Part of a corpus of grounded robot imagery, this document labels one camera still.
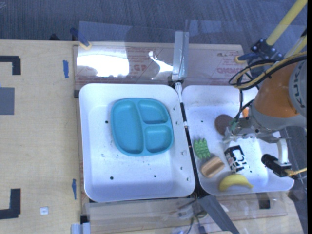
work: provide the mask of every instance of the brown disc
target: brown disc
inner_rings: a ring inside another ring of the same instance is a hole
[[[214,120],[214,127],[216,130],[221,134],[225,134],[226,127],[229,126],[230,121],[233,118],[229,115],[219,115],[215,120]]]

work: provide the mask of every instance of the blue divided plate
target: blue divided plate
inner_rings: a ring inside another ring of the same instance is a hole
[[[127,98],[111,110],[115,145],[130,156],[149,156],[169,150],[174,141],[171,119],[165,106],[155,99]]]

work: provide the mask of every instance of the banana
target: banana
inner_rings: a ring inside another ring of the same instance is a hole
[[[243,185],[249,188],[254,187],[251,183],[249,183],[245,176],[241,174],[231,174],[221,180],[219,184],[219,190],[225,191],[232,185]]]

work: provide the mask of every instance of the black tape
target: black tape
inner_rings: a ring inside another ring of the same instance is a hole
[[[0,219],[17,218],[20,214],[20,189],[11,189],[9,209],[0,210]]]
[[[0,62],[11,62],[12,63],[12,75],[20,76],[20,58],[18,56],[0,56]]]

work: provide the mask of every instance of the wooden table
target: wooden table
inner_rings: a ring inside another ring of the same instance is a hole
[[[11,63],[0,62],[1,87],[15,88],[14,115],[0,115],[0,209],[9,208],[11,189],[21,189],[21,213],[18,218],[0,220],[1,233],[66,234],[71,224],[80,222],[78,128],[73,97],[76,44],[0,40],[1,56],[21,58],[19,76],[12,75]],[[68,78],[63,71],[64,60],[69,64]],[[294,204],[286,193],[283,197],[287,215],[238,220],[234,224],[245,234],[303,233]],[[41,215],[41,207],[48,207],[49,213]],[[218,231],[214,225],[206,229],[210,233]]]

